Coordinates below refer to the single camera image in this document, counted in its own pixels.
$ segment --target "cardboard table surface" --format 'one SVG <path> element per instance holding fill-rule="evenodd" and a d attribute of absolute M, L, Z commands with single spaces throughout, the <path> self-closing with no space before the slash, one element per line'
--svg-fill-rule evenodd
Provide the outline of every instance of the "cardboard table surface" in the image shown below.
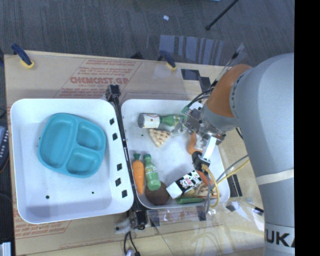
<path fill-rule="evenodd" d="M 21 65 L 17 55 L 4 58 L 9 131 L 10 108 L 20 99 L 102 99 L 108 86 L 117 84 L 120 104 L 129 99 L 192 100 L 202 92 L 200 82 L 184 79 L 182 70 L 197 70 L 212 83 L 223 69 L 177 63 L 177 70 L 171 71 L 164 61 L 26 53 L 35 63 L 32 69 Z M 247 154 L 234 130 L 218 149 L 225 168 Z M 126 219 L 125 212 L 45 224 L 25 222 L 17 209 L 12 157 L 10 161 L 16 255 L 124 255 L 125 235 L 115 232 L 115 223 Z M 205 221 L 199 221 L 194 208 L 162 209 L 158 212 L 160 225 L 132 230 L 141 255 L 262 255 L 264 217 L 255 208 L 263 206 L 250 163 L 237 173 L 231 187 L 237 196 L 219 204 Z M 130 241 L 126 245 L 132 248 Z"/>

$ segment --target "gray floor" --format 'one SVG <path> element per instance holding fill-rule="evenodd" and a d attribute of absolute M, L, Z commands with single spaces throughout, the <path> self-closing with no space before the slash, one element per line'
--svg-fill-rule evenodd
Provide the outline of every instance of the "gray floor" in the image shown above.
<path fill-rule="evenodd" d="M 144 59 L 156 60 L 160 45 L 182 39 L 195 45 L 176 61 L 223 65 L 243 43 L 248 62 L 253 66 L 270 57 L 294 52 L 294 0 L 239 0 L 206 30 L 206 25 L 232 2 L 0 0 L 0 48 L 5 54 L 12 54 L 11 45 L 17 43 L 26 50 L 120 58 L 130 58 L 140 51 Z M 190 57 L 196 56 L 194 51 L 199 51 L 204 41 L 223 43 L 224 56 L 215 61 L 206 56 Z M 5 88 L 2 68 L 1 108 L 6 107 Z M 11 196 L 8 165 L 0 172 L 0 193 Z M 10 206 L 0 199 L 0 228 L 8 228 L 11 216 Z M 0 238 L 6 235 L 8 231 L 5 234 L 0 231 Z"/>

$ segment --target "blue plate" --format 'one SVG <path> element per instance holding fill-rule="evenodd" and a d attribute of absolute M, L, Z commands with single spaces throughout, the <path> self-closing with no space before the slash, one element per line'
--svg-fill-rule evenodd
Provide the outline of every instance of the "blue plate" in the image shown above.
<path fill-rule="evenodd" d="M 106 144 L 105 132 L 93 122 L 69 113 L 56 113 L 42 131 L 37 153 L 45 167 L 87 178 L 98 171 Z"/>

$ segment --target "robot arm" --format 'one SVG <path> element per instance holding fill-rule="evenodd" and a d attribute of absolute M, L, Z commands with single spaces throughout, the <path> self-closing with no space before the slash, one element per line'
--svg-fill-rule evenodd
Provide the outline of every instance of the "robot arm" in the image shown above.
<path fill-rule="evenodd" d="M 217 145 L 227 131 L 241 128 L 262 197 L 265 256 L 295 254 L 293 106 L 294 54 L 288 53 L 256 67 L 230 68 L 186 121 L 190 131 L 207 141 L 215 137 Z"/>

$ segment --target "yellow clamp tip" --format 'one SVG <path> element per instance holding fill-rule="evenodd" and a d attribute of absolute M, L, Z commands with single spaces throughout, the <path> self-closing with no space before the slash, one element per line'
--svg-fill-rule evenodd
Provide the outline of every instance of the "yellow clamp tip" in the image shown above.
<path fill-rule="evenodd" d="M 168 62 L 165 64 L 171 71 L 176 71 L 177 69 L 177 65 L 175 65 L 175 67 L 171 66 Z"/>
<path fill-rule="evenodd" d="M 20 59 L 20 63 L 27 69 L 32 69 L 35 65 L 35 62 L 33 60 L 31 60 L 31 64 L 28 65 L 27 63 L 25 63 L 22 59 Z"/>

